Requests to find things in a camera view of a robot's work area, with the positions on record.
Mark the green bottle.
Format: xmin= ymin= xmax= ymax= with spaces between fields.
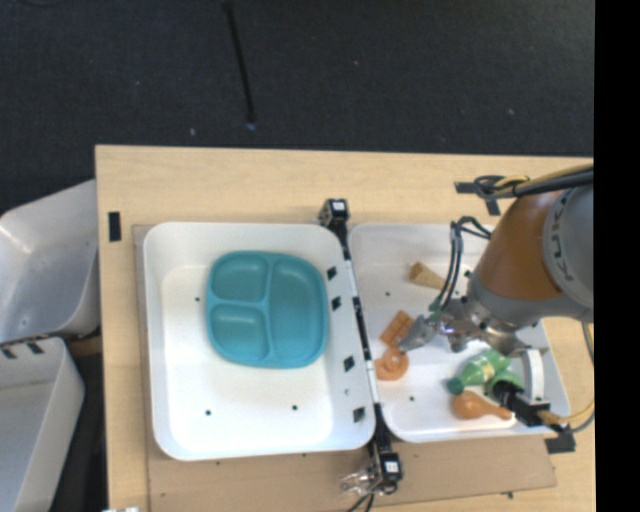
xmin=446 ymin=348 xmax=526 ymax=395

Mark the black cylinder on white bracket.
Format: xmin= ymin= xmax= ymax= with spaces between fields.
xmin=492 ymin=347 xmax=552 ymax=427

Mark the tan ice cream cone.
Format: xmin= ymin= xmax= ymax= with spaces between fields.
xmin=408 ymin=262 xmax=447 ymax=291

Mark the orange ridged biscuit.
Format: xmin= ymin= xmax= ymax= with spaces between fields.
xmin=379 ymin=310 xmax=416 ymax=349

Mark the blue divided plate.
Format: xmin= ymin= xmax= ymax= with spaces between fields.
xmin=204 ymin=250 xmax=329 ymax=371

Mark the white plastic tray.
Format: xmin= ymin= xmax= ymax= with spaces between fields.
xmin=143 ymin=221 xmax=378 ymax=462
xmin=348 ymin=222 xmax=572 ymax=445

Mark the orange pear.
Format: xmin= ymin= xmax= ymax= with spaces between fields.
xmin=452 ymin=390 xmax=514 ymax=422

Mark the black block with thin wires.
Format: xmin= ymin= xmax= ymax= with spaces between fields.
xmin=318 ymin=198 xmax=350 ymax=227
xmin=368 ymin=448 xmax=402 ymax=485

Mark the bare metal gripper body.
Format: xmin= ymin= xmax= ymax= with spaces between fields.
xmin=432 ymin=298 xmax=532 ymax=357

